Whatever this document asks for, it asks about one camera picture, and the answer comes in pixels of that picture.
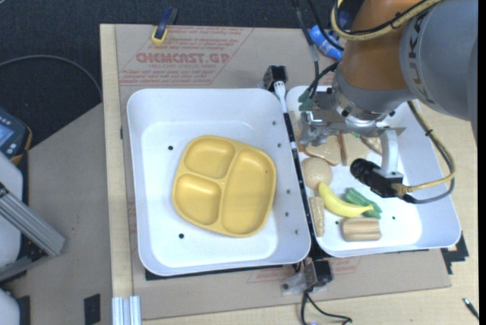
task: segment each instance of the marker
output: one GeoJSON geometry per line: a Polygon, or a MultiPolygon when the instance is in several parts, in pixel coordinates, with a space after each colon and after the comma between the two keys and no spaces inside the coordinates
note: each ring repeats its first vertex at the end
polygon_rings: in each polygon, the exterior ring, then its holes
{"type": "Polygon", "coordinates": [[[471,311],[471,313],[473,313],[475,315],[475,317],[479,320],[479,314],[476,311],[475,307],[472,306],[472,303],[467,298],[463,298],[462,300],[464,301],[464,303],[468,307],[468,309],[471,311]]]}

